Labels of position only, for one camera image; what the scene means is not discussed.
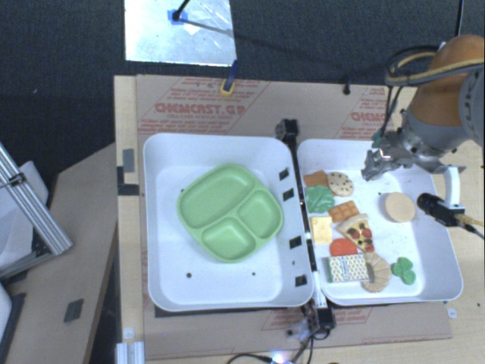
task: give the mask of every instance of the beige round toy food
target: beige round toy food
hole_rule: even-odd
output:
[[[369,269],[371,279],[362,282],[362,287],[371,293],[379,293],[384,290],[391,278],[391,267],[384,259],[376,253],[365,253],[365,263]]]
[[[336,196],[347,197],[354,192],[354,184],[345,174],[332,171],[327,177],[328,187]]]
[[[416,214],[415,203],[402,193],[388,194],[384,201],[384,208],[389,218],[397,222],[408,222]]]

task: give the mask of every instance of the cardboard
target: cardboard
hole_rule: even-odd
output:
[[[302,313],[300,309],[266,309],[181,315],[155,308],[146,289],[144,180],[139,154],[146,139],[164,131],[272,136],[281,119],[296,118],[299,142],[310,137],[369,140],[383,120],[386,91],[381,87],[353,86],[346,96],[338,85],[237,80],[233,95],[224,97],[219,94],[221,82],[198,77],[136,78],[137,136],[131,140],[124,136],[118,153],[133,150],[139,169],[144,327],[136,333],[145,341],[147,360],[297,349],[298,341],[289,338],[287,331],[300,323]],[[402,98],[410,94],[412,90],[407,95],[403,91]],[[135,106],[127,99],[123,104]],[[129,141],[137,145],[129,146]],[[336,329],[327,340],[317,342],[317,347],[452,336],[442,303],[341,308],[335,316]]]

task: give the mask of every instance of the toy pizza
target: toy pizza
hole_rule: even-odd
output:
[[[369,228],[368,216],[365,213],[347,218],[337,230],[351,240],[363,252],[372,253],[372,231]]]

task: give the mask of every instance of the white plastic tray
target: white plastic tray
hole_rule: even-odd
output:
[[[354,193],[350,197],[336,197],[336,204],[354,200],[359,211],[369,216],[377,254],[389,264],[400,256],[412,260],[417,280],[407,286],[393,275],[389,285],[380,293],[370,293],[358,282],[330,283],[323,263],[330,255],[329,246],[317,245],[315,255],[321,272],[322,291],[328,299],[342,306],[455,299],[462,292],[463,281],[446,228],[419,208],[409,223],[391,222],[383,210],[388,193],[401,192],[413,201],[422,193],[436,194],[432,177],[413,166],[387,172],[379,180],[366,182],[360,170],[370,148],[371,142],[306,140],[298,150],[302,177],[318,170],[347,174],[354,183]],[[338,237],[342,235],[333,231],[333,238]]]
[[[167,311],[287,307],[306,303],[313,280],[305,245],[293,161],[287,147],[267,137],[161,133],[143,150],[149,293]],[[180,191],[224,163],[248,168],[283,210],[280,232],[238,263],[207,253],[177,217]],[[288,175],[280,180],[280,172]],[[293,189],[286,201],[283,194]],[[292,239],[301,245],[290,247]]]

